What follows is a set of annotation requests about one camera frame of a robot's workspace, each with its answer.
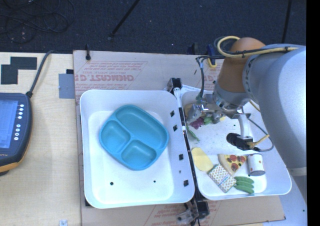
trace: white can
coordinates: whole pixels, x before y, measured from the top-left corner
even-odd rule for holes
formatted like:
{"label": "white can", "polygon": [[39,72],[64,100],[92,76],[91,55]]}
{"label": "white can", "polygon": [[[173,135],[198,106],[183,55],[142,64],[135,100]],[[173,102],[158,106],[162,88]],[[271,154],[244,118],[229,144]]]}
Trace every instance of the white can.
{"label": "white can", "polygon": [[262,176],[265,172],[264,162],[260,153],[248,155],[249,175]]}

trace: blue plate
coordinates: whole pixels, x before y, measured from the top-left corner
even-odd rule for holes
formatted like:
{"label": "blue plate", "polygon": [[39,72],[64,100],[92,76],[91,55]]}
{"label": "blue plate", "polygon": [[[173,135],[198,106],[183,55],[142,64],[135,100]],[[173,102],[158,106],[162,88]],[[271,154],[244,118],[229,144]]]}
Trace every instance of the blue plate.
{"label": "blue plate", "polygon": [[102,147],[132,170],[150,167],[168,145],[169,133],[155,117],[135,105],[118,108],[99,132]]}

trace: pizza slice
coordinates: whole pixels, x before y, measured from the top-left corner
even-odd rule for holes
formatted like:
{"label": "pizza slice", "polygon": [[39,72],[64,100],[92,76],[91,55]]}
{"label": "pizza slice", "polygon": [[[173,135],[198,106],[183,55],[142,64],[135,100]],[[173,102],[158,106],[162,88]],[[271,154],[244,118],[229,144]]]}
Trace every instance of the pizza slice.
{"label": "pizza slice", "polygon": [[220,164],[230,175],[234,175],[247,161],[246,155],[218,154]]}

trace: robotic hand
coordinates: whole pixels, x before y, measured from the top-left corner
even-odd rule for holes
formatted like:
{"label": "robotic hand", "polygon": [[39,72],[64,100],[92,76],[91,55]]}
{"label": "robotic hand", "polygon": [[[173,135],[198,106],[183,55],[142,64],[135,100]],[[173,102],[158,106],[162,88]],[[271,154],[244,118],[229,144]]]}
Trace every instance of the robotic hand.
{"label": "robotic hand", "polygon": [[[227,39],[236,40],[229,52],[220,49]],[[307,202],[306,47],[265,46],[253,38],[227,36],[217,49],[225,59],[214,92],[203,96],[202,82],[187,122],[206,111],[212,113],[214,123],[223,116],[238,119],[241,134],[230,133],[227,141],[239,149],[254,150],[248,145],[252,143],[246,131],[249,115],[239,113],[252,100],[259,105],[270,139]],[[198,63],[203,81],[202,63]]]}

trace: screen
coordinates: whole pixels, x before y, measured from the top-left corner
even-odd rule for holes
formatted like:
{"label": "screen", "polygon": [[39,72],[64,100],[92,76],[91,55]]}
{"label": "screen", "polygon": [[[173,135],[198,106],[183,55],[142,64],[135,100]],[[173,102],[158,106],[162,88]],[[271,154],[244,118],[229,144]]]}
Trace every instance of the screen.
{"label": "screen", "polygon": [[9,148],[18,101],[0,100],[0,148]]}

